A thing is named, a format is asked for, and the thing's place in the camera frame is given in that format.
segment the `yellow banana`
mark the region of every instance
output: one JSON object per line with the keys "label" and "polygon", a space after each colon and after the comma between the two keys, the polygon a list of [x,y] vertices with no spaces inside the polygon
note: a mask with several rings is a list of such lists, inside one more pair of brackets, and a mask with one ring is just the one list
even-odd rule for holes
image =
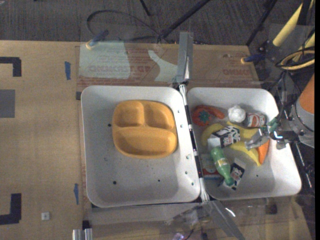
{"label": "yellow banana", "polygon": [[230,126],[237,127],[240,130],[241,140],[251,139],[251,137],[258,131],[258,128],[245,129],[245,128],[240,127],[239,125],[231,123],[230,121],[228,121],[226,123]]}
{"label": "yellow banana", "polygon": [[210,126],[208,126],[207,128],[205,128],[205,130],[202,132],[201,134],[201,145],[206,147],[208,144],[208,139],[210,137],[210,135],[212,133],[215,133],[217,131],[220,131],[224,128],[223,125],[221,125],[220,123],[214,123]]}
{"label": "yellow banana", "polygon": [[253,161],[255,161],[257,166],[261,166],[261,163],[259,162],[258,151],[255,148],[251,148],[250,150],[248,150],[245,146],[244,141],[238,141],[236,143],[231,144],[228,147],[233,150],[242,151],[242,152],[246,153]]}

